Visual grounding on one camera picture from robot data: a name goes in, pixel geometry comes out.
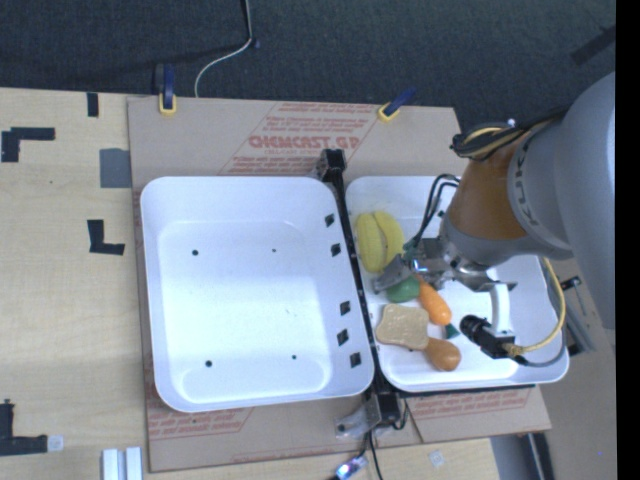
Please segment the cardboard box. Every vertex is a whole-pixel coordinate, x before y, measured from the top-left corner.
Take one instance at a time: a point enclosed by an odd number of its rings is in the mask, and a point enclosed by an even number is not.
[[[129,140],[150,469],[176,470],[356,451],[361,438],[336,437],[335,420],[362,398],[186,414],[157,395],[153,381],[140,194],[161,176],[308,175],[323,149],[342,149],[345,183],[366,175],[461,174],[449,151],[452,109],[401,108],[390,122],[375,105],[179,98],[162,115],[157,97],[128,99]],[[537,387],[408,399],[411,418],[378,445],[401,446],[550,428]]]

